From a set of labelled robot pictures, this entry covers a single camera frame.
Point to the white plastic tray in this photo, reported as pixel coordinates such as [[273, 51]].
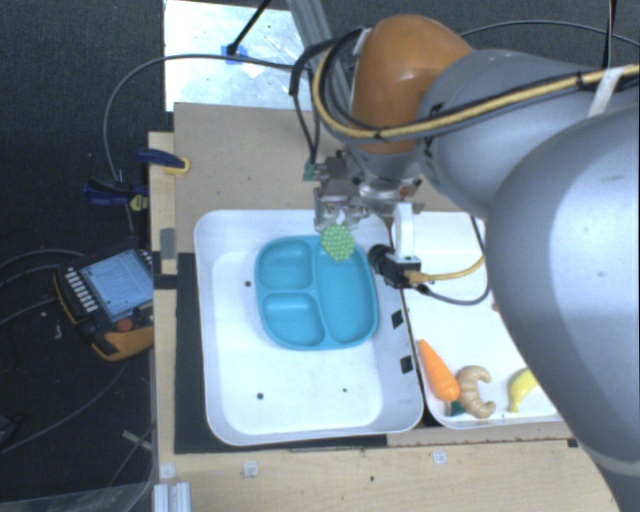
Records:
[[460, 320], [300, 390]]

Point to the orange carrot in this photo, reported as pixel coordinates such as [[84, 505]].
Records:
[[440, 375]]

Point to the blue divided plate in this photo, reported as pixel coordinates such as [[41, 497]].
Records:
[[345, 305]]

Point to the green grapes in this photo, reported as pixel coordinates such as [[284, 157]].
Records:
[[338, 243]]

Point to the black cylinder on white bracket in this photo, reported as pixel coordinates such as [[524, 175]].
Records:
[[395, 267]]

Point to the yellow banana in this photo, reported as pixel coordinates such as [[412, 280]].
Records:
[[520, 387]]

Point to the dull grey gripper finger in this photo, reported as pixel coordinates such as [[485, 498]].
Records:
[[324, 217], [356, 219]]

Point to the beige croissant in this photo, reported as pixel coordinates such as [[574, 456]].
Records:
[[474, 395]]

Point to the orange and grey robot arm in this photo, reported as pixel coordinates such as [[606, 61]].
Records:
[[550, 250]]

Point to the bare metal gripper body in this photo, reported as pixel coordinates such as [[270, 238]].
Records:
[[345, 187]]

